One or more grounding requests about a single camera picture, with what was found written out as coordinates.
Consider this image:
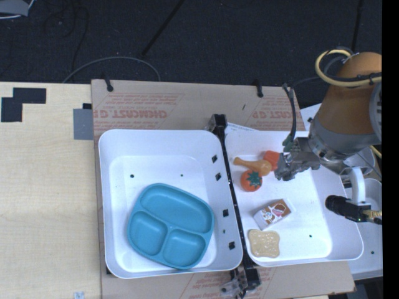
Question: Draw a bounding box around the black cylinder on white bracket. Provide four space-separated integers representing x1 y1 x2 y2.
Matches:
324 165 372 223

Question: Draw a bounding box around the tan toy chicken drumstick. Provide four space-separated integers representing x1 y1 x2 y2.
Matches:
233 156 273 178

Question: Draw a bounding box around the orange toy tomato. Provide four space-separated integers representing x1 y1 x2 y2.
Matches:
239 169 263 193

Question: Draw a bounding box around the brown cardboard board red print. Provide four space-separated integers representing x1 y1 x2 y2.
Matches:
90 79 357 299

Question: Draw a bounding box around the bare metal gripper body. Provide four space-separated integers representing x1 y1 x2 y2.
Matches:
292 136 347 172

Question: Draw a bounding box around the white plastic tray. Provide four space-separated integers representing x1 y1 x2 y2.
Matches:
224 129 365 268
98 128 244 280

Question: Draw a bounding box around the blue divided plate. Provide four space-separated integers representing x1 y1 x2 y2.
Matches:
126 183 216 271

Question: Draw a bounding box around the thin black rod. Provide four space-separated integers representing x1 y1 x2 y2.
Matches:
216 126 257 280

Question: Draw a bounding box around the orange toy carrot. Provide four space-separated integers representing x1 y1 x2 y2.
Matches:
262 150 282 171

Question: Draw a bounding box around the brown and white carton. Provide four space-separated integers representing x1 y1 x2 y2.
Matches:
252 198 296 231

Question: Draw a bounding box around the beige toy bread slice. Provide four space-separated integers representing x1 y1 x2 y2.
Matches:
248 229 281 259

